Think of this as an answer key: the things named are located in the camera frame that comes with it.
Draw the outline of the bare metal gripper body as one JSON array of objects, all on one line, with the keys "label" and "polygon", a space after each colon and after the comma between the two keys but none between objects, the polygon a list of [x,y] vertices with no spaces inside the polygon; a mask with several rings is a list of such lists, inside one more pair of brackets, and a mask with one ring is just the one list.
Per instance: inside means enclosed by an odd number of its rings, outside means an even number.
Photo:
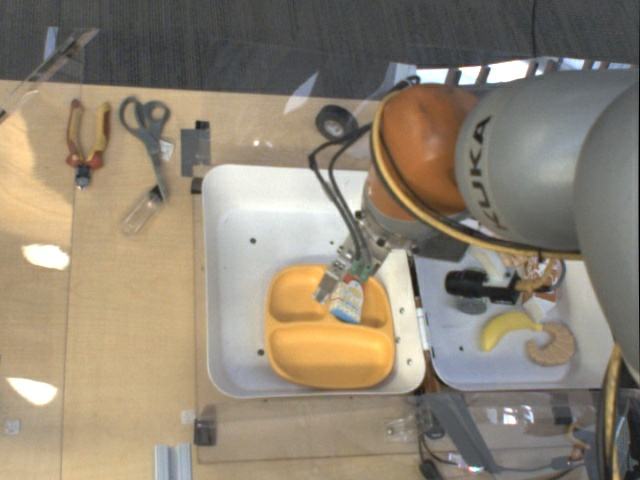
[{"label": "bare metal gripper body", "polygon": [[383,228],[370,213],[341,211],[340,215],[348,235],[337,249],[336,274],[375,274],[393,250],[411,251],[415,246],[414,240]]}]

